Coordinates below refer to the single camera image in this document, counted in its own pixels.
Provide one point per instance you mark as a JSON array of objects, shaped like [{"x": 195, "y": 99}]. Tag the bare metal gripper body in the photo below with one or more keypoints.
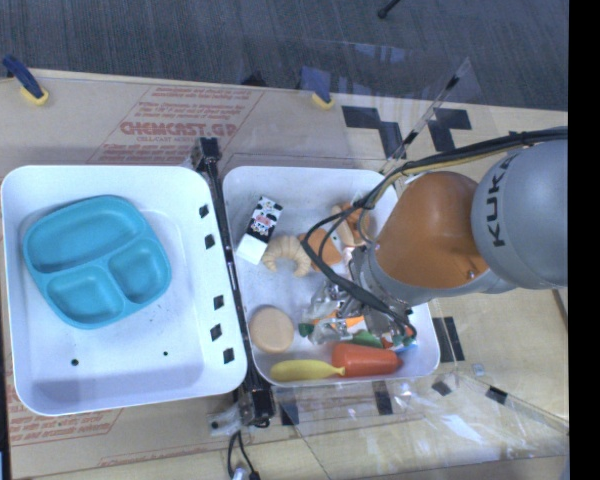
[{"x": 382, "y": 320}]

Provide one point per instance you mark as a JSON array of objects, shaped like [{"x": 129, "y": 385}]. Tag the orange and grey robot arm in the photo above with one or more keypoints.
[{"x": 480, "y": 228}]

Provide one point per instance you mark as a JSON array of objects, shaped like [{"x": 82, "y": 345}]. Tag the orange carrot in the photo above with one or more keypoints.
[{"x": 365, "y": 360}]

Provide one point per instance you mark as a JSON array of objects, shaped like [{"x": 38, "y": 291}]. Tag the yellow banana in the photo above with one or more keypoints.
[{"x": 300, "y": 370}]

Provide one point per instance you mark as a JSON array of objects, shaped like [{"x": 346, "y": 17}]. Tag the round tan biscuit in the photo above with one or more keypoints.
[{"x": 271, "y": 329}]

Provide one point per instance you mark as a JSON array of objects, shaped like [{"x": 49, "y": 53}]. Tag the tan croissant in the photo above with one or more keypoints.
[{"x": 285, "y": 250}]

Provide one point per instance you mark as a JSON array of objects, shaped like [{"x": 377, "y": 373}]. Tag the cow print milk carton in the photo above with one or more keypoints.
[{"x": 262, "y": 220}]

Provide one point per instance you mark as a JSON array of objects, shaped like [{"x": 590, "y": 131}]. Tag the white plastic tray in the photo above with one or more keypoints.
[
  {"x": 280, "y": 193},
  {"x": 130, "y": 368}
]

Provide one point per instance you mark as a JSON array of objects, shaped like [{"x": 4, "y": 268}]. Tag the thin black rod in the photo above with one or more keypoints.
[{"x": 225, "y": 248}]

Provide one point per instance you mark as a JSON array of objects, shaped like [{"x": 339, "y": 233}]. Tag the blue divided plate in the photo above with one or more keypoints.
[{"x": 95, "y": 263}]

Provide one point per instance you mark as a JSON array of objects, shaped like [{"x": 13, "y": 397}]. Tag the brown cardboard board red print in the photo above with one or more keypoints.
[{"x": 130, "y": 118}]

